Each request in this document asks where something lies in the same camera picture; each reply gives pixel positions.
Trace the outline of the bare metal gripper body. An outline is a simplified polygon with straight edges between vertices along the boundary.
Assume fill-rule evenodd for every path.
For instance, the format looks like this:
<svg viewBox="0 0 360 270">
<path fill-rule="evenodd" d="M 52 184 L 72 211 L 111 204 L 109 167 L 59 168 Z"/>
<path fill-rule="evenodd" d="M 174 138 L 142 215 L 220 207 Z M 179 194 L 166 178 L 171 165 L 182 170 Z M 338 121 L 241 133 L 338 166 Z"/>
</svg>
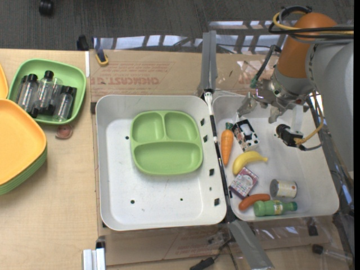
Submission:
<svg viewBox="0 0 360 270">
<path fill-rule="evenodd" d="M 256 82 L 254 97 L 260 103 L 279 109 L 293 109 L 297 105 L 303 105 L 306 100 L 305 94 L 292 93 L 278 81 L 269 79 Z"/>
</svg>

